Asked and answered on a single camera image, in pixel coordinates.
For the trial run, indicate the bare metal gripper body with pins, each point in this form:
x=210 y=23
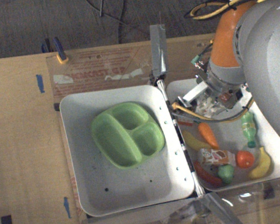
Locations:
x=227 y=96

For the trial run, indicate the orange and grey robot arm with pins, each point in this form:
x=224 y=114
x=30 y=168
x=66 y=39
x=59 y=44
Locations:
x=266 y=70

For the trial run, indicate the white crumpled packet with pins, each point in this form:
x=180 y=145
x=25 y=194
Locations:
x=207 y=107

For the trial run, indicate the green plastic bottle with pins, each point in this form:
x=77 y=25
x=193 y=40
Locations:
x=248 y=126

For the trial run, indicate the white plastic tray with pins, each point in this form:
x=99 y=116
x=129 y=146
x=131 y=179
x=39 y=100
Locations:
x=231 y=135
x=130 y=188

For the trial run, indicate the orange carrot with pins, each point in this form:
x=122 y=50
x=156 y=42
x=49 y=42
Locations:
x=208 y=134

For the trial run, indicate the yellow banana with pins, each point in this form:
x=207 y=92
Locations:
x=262 y=166
x=193 y=141

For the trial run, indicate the white and orange carton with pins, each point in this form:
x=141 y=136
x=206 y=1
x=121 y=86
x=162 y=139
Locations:
x=214 y=156

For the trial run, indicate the orange round fruit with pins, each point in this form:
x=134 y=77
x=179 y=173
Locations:
x=245 y=159

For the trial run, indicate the green pear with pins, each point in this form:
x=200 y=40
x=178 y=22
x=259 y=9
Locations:
x=226 y=174

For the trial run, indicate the red sausage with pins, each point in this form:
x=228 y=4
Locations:
x=207 y=175

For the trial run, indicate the green divided plate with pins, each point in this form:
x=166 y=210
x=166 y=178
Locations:
x=123 y=137

